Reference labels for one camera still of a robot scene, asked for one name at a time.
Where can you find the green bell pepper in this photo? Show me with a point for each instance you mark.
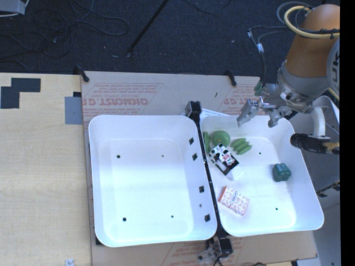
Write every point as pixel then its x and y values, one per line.
pixel 281 172

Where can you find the green pea pod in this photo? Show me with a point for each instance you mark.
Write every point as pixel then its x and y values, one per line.
pixel 206 142

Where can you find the thin black rod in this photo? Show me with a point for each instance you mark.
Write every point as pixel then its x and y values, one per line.
pixel 210 177

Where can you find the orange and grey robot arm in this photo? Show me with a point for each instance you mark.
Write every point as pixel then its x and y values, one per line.
pixel 310 51

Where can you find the green round fruit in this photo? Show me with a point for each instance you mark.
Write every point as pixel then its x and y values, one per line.
pixel 221 137

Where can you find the white plastic tray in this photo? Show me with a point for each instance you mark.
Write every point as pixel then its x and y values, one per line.
pixel 144 181
pixel 266 195

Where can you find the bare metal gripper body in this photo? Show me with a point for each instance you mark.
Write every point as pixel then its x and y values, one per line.
pixel 277 100

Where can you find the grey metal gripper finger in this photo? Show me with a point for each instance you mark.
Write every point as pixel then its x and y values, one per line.
pixel 248 112
pixel 276 116

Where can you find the orange patterned packet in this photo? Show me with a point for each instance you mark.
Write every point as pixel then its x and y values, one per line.
pixel 234 201

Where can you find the white paper sheet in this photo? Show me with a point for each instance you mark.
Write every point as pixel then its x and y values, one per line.
pixel 212 112

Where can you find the black cylinder on white bracket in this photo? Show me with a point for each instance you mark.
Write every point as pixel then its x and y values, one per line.
pixel 308 143

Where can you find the brown cardboard board red print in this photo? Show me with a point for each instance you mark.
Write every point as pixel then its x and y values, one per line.
pixel 166 93

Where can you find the green ridged vegetable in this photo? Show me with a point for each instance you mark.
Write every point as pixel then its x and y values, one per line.
pixel 241 146

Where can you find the cow print carton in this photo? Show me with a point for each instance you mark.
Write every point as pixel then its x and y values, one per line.
pixel 222 156

